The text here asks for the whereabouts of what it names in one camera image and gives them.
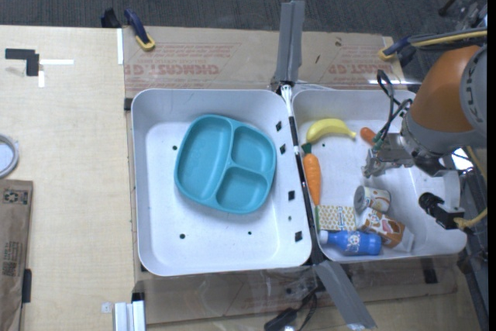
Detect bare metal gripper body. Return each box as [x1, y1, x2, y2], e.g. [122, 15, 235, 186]
[372, 132, 419, 167]

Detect white plastic tray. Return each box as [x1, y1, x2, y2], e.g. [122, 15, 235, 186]
[130, 88, 313, 278]
[291, 88, 468, 264]

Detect small white and orange can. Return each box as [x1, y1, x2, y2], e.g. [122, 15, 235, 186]
[353, 184, 391, 214]

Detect yellow banana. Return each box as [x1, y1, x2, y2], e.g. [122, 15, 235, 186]
[305, 118, 357, 145]

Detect orange carrot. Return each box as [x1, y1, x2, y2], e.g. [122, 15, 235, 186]
[301, 143, 322, 207]

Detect yellow patterned carton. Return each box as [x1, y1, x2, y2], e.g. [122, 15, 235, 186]
[314, 204, 358, 233]

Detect white and orange packet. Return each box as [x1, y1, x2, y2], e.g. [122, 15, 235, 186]
[358, 207, 416, 253]

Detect blue bottle with white cap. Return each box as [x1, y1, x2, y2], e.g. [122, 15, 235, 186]
[318, 229, 384, 257]

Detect blue divided plate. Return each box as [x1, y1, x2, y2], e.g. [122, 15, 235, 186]
[173, 114, 278, 215]

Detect brown cardboard board, red print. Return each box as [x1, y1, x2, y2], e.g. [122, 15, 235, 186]
[122, 26, 459, 325]

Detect brown paper bag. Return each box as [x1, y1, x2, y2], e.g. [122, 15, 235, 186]
[0, 178, 34, 331]

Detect black cylinder on white bracket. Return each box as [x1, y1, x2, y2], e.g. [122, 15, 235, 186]
[417, 169, 467, 231]

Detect grey ring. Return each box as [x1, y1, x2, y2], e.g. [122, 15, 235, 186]
[0, 133, 20, 180]

